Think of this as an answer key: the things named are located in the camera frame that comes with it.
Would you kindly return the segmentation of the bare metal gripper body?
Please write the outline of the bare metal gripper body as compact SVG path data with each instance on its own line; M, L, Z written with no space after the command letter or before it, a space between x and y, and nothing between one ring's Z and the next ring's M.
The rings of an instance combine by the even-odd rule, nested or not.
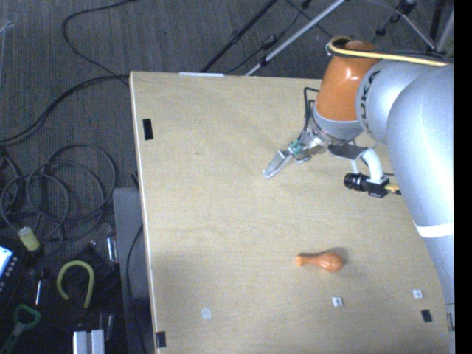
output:
M329 140L325 133L319 130L303 130L294 141L294 158L297 161L308 161L316 154L327 150Z

